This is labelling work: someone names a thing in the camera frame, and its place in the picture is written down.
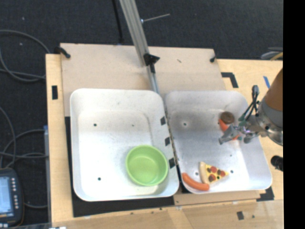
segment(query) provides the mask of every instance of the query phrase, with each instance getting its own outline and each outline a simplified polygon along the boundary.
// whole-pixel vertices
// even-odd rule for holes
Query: wooden table
[[[185,49],[187,55],[192,49]],[[218,195],[193,201],[192,196],[177,194],[180,204],[165,208],[73,217],[70,174],[64,123],[62,55],[46,55],[48,129],[51,176],[51,218],[53,226],[69,228],[284,228],[283,173],[270,163],[274,200],[256,201],[265,191],[237,193],[232,197]],[[251,101],[251,88],[258,85],[261,98],[267,91],[263,76],[270,83],[282,69],[281,61],[216,60],[219,71],[231,73],[238,83],[234,88],[230,78],[222,78],[227,90],[238,91]],[[57,86],[57,99],[53,99]],[[274,155],[283,156],[283,147],[268,138],[260,138],[268,161]]]

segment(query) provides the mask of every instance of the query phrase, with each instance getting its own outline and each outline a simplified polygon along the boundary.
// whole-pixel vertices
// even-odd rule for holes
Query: green bowl
[[[140,145],[130,150],[125,164],[131,180],[142,186],[158,185],[168,173],[166,157],[158,148],[150,145]]]

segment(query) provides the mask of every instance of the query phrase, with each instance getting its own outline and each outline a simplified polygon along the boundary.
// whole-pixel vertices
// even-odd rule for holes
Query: white tray
[[[247,109],[246,99],[235,91],[177,91],[166,95],[168,122],[181,173],[200,182],[199,162],[227,170],[229,176],[211,184],[209,191],[184,186],[192,193],[262,190],[270,187],[272,176],[258,138],[250,143],[232,140],[222,145],[218,119],[223,111],[236,120]]]
[[[71,150],[75,193],[86,201],[169,197],[179,188],[176,167],[159,185],[134,184],[125,169],[135,146],[174,157],[162,98],[153,91],[79,89],[72,93]]]

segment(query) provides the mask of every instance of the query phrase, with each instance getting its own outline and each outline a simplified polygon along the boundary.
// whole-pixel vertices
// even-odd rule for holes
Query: toy pizza
[[[205,162],[199,163],[199,173],[201,181],[206,184],[214,183],[229,175],[229,172]]]

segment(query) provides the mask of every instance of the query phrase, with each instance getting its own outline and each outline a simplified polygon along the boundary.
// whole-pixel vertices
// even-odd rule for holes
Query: device screen
[[[10,178],[0,177],[0,214],[12,212],[10,197]]]

